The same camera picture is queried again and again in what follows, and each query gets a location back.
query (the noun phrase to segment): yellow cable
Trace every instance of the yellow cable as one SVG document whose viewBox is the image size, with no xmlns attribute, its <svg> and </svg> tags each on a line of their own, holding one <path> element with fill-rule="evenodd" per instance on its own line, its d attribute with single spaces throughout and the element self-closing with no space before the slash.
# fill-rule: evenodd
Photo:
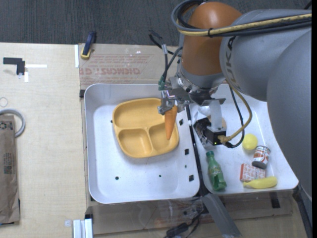
<svg viewBox="0 0 317 238">
<path fill-rule="evenodd" d="M 233 133 L 231 136 L 219 136 L 218 139 L 220 140 L 220 142 L 223 144 L 225 142 L 229 142 L 231 139 L 233 139 L 234 137 L 236 137 L 241 131 L 243 131 L 251 122 L 252 119 L 252 111 L 250 109 L 249 104 L 247 103 L 247 101 L 244 99 L 244 97 L 233 87 L 231 87 L 231 89 L 239 96 L 239 98 L 243 101 L 244 105 L 246 105 L 248 111 L 249 111 L 249 119 L 247 120 L 247 122 L 240 127 L 240 129 L 238 129 L 235 133 Z"/>
<path fill-rule="evenodd" d="M 222 33 L 228 33 L 232 31 L 239 31 L 239 30 L 244 30 L 244 29 L 249 29 L 252 27 L 258 27 L 258 26 L 265 26 L 265 25 L 270 25 L 270 24 L 277 24 L 281 22 L 286 22 L 286 21 L 293 21 L 293 20 L 300 20 L 300 19 L 307 19 L 311 18 L 312 14 L 302 14 L 302 15 L 296 15 L 296 16 L 290 16 L 290 17 L 283 17 L 283 18 L 276 18 L 276 19 L 268 19 L 268 20 L 263 20 L 263 21 L 258 21 L 258 22 L 252 22 L 252 23 L 247 23 L 247 24 L 241 24 L 241 25 L 236 25 L 236 26 L 228 26 L 228 27 L 222 27 L 222 28 L 216 28 L 212 29 L 209 31 L 203 31 L 203 32 L 189 32 L 189 31 L 183 31 L 179 28 L 177 30 L 184 35 L 189 35 L 189 36 L 207 36 L 208 34 L 213 35 L 213 34 L 222 34 Z"/>
</svg>

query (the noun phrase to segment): wooden table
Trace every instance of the wooden table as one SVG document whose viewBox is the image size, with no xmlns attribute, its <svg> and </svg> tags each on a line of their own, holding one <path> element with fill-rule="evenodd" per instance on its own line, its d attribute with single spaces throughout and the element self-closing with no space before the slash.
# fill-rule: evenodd
<svg viewBox="0 0 317 238">
<path fill-rule="evenodd" d="M 83 219 L 90 196 L 86 191 L 79 68 L 74 45 L 0 43 L 2 57 L 23 58 L 29 82 L 16 75 L 14 65 L 0 64 L 0 97 L 6 108 L 19 110 L 26 120 L 17 138 L 20 221 L 0 227 L 6 238 L 70 238 L 72 220 Z M 242 219 L 243 237 L 306 237 L 297 204 L 292 214 Z M 101 237 L 162 238 L 163 230 Z M 214 223 L 200 225 L 192 237 L 220 238 Z"/>
</svg>

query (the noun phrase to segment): orange carrot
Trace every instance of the orange carrot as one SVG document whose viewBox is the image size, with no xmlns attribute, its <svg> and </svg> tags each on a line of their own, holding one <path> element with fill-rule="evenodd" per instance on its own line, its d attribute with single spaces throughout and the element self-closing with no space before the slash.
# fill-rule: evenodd
<svg viewBox="0 0 317 238">
<path fill-rule="evenodd" d="M 166 138 L 167 140 L 170 140 L 173 130 L 174 130 L 174 124 L 176 121 L 176 115 L 177 115 L 177 107 L 174 106 L 171 110 L 168 110 L 165 112 L 164 120 L 165 120 L 165 131 L 166 131 Z"/>
</svg>

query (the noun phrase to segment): tin can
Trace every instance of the tin can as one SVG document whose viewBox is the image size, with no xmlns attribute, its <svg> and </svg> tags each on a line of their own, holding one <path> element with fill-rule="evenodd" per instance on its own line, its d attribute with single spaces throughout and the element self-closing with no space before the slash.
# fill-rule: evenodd
<svg viewBox="0 0 317 238">
<path fill-rule="evenodd" d="M 266 146 L 258 145 L 253 155 L 252 166 L 266 169 L 271 150 Z"/>
</svg>

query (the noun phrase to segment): yellow plate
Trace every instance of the yellow plate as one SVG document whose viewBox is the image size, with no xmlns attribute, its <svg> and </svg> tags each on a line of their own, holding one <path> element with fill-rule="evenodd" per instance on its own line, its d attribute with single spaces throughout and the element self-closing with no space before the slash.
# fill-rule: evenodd
<svg viewBox="0 0 317 238">
<path fill-rule="evenodd" d="M 158 113 L 160 99 L 144 98 L 115 107 L 112 123 L 122 151 L 130 157 L 144 158 L 172 151 L 179 141 L 177 125 L 166 138 L 164 116 Z"/>
</svg>

